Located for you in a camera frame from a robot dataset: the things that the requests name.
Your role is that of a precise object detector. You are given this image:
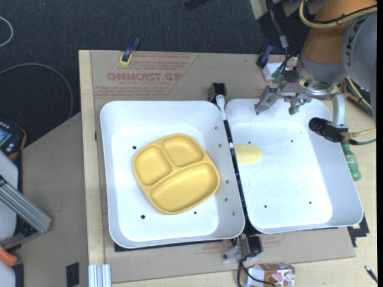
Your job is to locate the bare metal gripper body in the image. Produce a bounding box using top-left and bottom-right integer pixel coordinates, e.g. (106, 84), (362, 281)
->
(276, 70), (330, 100)

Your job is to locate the small white box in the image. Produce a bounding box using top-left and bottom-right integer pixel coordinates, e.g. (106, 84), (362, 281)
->
(262, 62), (288, 82)

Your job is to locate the pale yellow oval biscuit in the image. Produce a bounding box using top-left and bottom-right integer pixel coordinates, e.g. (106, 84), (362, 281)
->
(234, 143), (263, 164)

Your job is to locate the thin black and white rod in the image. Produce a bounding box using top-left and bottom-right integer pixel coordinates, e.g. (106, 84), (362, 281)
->
(215, 94), (250, 236)

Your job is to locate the white plastic tray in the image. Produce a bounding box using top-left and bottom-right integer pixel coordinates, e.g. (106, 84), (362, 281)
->
(99, 100), (246, 249)
(224, 98), (364, 234)

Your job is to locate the yellow divided plate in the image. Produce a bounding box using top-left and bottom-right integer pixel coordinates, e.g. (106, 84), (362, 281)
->
(132, 133), (221, 216)

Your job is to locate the brown cardboard board red print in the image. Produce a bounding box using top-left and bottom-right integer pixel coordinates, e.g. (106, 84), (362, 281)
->
(89, 50), (357, 283)

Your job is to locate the brown and white carton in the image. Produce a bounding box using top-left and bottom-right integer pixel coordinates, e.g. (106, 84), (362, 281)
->
(247, 262), (296, 287)

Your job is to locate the black pen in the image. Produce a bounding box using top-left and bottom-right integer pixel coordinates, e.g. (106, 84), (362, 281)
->
(364, 265), (377, 283)

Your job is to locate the black cylinder on white bracket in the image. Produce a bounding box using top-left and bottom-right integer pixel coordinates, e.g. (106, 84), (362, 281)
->
(308, 93), (349, 144)

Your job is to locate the black block with thin wires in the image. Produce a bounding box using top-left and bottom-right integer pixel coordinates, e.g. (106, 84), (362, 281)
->
(205, 82), (227, 102)
(221, 234), (264, 264)

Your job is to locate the orange handled tool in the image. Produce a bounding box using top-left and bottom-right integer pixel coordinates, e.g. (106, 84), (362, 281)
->
(0, 243), (19, 267)

